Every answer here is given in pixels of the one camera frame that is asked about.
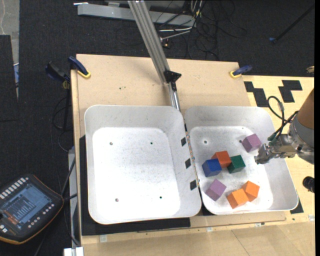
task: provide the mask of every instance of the toy block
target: toy block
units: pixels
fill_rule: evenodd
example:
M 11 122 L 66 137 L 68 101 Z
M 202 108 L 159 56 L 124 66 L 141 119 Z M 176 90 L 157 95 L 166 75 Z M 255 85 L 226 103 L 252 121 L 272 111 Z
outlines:
M 245 168 L 245 162 L 241 155 L 235 155 L 231 157 L 231 164 L 227 167 L 230 174 L 240 172 Z
M 247 152 L 257 150 L 262 145 L 260 139 L 255 133 L 246 137 L 241 143 Z
M 224 185 L 219 180 L 215 179 L 205 193 L 211 199 L 213 199 L 214 201 L 217 201 L 222 196 L 226 188 L 227 188 L 226 185 Z
M 227 151 L 216 152 L 211 159 L 218 159 L 222 168 L 227 168 L 231 164 L 231 159 Z
M 247 197 L 249 198 L 249 201 L 253 201 L 258 197 L 259 189 L 260 186 L 257 184 L 254 184 L 251 181 L 247 181 L 243 186 L 242 186 L 244 192 L 246 193 Z
M 249 201 L 249 198 L 243 188 L 233 191 L 226 197 L 232 209 L 244 205 Z
M 209 159 L 202 165 L 204 175 L 206 177 L 218 175 L 222 168 L 218 159 Z

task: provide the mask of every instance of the green cube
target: green cube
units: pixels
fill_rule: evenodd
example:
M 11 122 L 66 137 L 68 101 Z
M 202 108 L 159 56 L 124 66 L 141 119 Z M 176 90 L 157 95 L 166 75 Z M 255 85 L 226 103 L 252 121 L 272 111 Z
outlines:
M 240 172 L 243 168 L 246 167 L 241 155 L 235 155 L 230 158 L 231 164 L 227 167 L 230 174 Z

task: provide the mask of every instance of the wooden table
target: wooden table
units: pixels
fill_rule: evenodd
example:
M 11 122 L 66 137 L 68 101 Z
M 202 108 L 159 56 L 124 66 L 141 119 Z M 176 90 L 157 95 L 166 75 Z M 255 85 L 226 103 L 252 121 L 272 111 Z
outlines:
M 92 73 L 91 78 L 84 79 L 76 71 L 71 72 L 76 170 L 80 180 L 79 138 L 85 135 L 84 113 L 88 107 L 98 104 L 166 106 L 170 105 L 170 98 L 150 58 L 78 54 L 77 59 Z M 182 73 L 177 88 L 183 115 L 192 106 L 256 106 L 244 81 L 252 82 L 255 88 L 264 88 L 267 97 L 275 95 L 282 99 L 278 89 L 282 80 L 299 80 L 303 90 L 293 92 L 294 104 L 285 104 L 289 116 L 299 110 L 314 86 L 311 77 L 242 76 L 233 79 L 229 72 L 239 68 L 236 62 L 168 59 L 168 63 L 171 70 Z M 280 120 L 270 115 L 278 128 Z M 254 255 L 260 250 L 265 253 L 259 255 L 272 255 L 272 252 L 313 255 L 315 222 L 310 221 L 309 215 L 315 215 L 315 196 L 302 186 L 302 180 L 306 176 L 314 177 L 314 166 L 297 156 L 288 159 L 287 165 L 303 213 L 274 211 L 203 216 L 200 212 L 190 218 L 190 228 L 81 236 L 81 245 L 86 255 L 93 256 Z M 80 192 L 78 182 L 78 201 Z

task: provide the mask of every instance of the purple cube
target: purple cube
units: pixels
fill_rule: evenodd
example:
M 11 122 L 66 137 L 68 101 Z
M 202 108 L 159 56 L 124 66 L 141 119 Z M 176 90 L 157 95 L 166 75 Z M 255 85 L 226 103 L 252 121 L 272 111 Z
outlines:
M 222 196 L 226 188 L 227 188 L 226 185 L 221 183 L 219 180 L 215 179 L 205 193 L 211 199 L 213 199 L 214 201 L 217 201 Z
M 209 159 L 205 161 L 202 165 L 202 169 L 203 169 L 204 175 L 206 177 L 210 177 L 210 176 L 218 175 L 221 172 L 222 167 L 219 163 L 219 160 L 216 158 L 216 159 Z
M 260 139 L 258 138 L 258 136 L 254 133 L 254 134 L 246 137 L 242 141 L 242 145 L 247 152 L 251 152 L 251 151 L 259 149 L 261 147 L 262 143 L 261 143 Z

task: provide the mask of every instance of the table surface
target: table surface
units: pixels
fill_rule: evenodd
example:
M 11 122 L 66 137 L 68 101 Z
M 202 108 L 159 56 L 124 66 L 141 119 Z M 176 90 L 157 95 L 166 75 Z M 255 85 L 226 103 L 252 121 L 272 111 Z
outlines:
M 85 79 L 78 75 L 75 70 L 71 72 L 74 144 L 77 178 L 79 180 L 79 138 L 85 135 L 84 113 L 88 107 L 99 104 L 167 106 L 170 105 L 170 98 L 168 88 L 161 84 L 150 58 L 78 54 L 77 59 L 92 74 L 91 78 Z M 183 115 L 186 109 L 192 106 L 257 106 L 254 94 L 246 91 L 244 81 L 252 82 L 256 89 L 262 88 L 266 97 L 273 95 L 280 100 L 282 98 L 278 87 L 283 86 L 282 80 L 299 81 L 302 90 L 292 91 L 295 102 L 284 103 L 285 114 L 288 117 L 294 111 L 300 109 L 310 91 L 314 88 L 313 77 L 243 75 L 233 79 L 229 73 L 239 68 L 237 62 L 168 59 L 168 63 L 171 70 L 182 74 L 181 79 L 177 81 L 177 89 Z M 265 110 L 269 112 L 277 129 L 281 125 L 281 120 L 275 117 L 268 108 L 265 108 Z M 212 239 L 216 239 L 216 236 L 218 236 L 218 241 L 220 241 L 225 235 L 226 238 L 230 239 L 229 242 L 238 244 L 239 248 L 244 249 L 239 249 L 238 255 L 248 255 L 250 254 L 248 248 L 244 246 L 244 242 L 239 243 L 239 240 L 240 238 L 243 238 L 243 241 L 246 240 L 245 234 L 248 234 L 248 230 L 250 230 L 250 237 L 256 238 L 260 231 L 256 231 L 255 227 L 262 223 L 263 227 L 260 230 L 264 230 L 264 234 L 270 233 L 270 239 L 276 241 L 277 236 L 271 234 L 277 232 L 279 236 L 285 237 L 286 242 L 292 243 L 294 241 L 297 243 L 294 244 L 295 248 L 303 248 L 298 249 L 299 252 L 304 250 L 306 254 L 303 255 L 312 255 L 315 248 L 313 246 L 315 222 L 310 222 L 310 218 L 315 216 L 315 196 L 303 187 L 302 180 L 306 176 L 314 177 L 314 165 L 297 156 L 287 159 L 286 162 L 304 212 L 291 214 L 290 211 L 273 211 L 215 216 L 203 216 L 200 212 L 197 216 L 190 218 L 190 228 L 108 234 L 103 238 L 98 235 L 81 236 L 81 244 L 89 255 L 112 255 L 112 253 L 126 255 L 124 249 L 121 249 L 121 244 L 124 241 L 126 246 L 130 245 L 134 250 L 137 250 L 139 244 L 143 243 L 144 246 L 136 252 L 139 255 L 149 255 L 150 248 L 157 248 L 157 245 L 161 248 L 163 243 L 171 248 L 172 246 L 175 247 L 175 243 L 184 245 L 193 241 L 201 245 L 204 241 L 207 241 L 203 246 L 206 252 L 211 252 L 211 244 L 214 241 Z M 299 240 L 296 237 L 289 237 L 288 234 L 293 236 L 294 229 L 306 233 L 304 239 L 310 238 L 312 243 Z M 100 243 L 101 238 L 108 242 Z M 151 245 L 141 242 L 145 238 L 148 238 L 147 241 Z M 252 244 L 249 241 L 247 242 L 247 246 L 252 247 Z M 195 250 L 190 245 L 187 248 L 186 255 L 191 255 Z M 226 245 L 224 253 L 225 255 L 232 255 L 235 249 L 235 247 L 228 249 Z M 288 245 L 281 244 L 279 250 L 282 249 L 288 250 Z M 155 255 L 165 254 L 160 250 Z

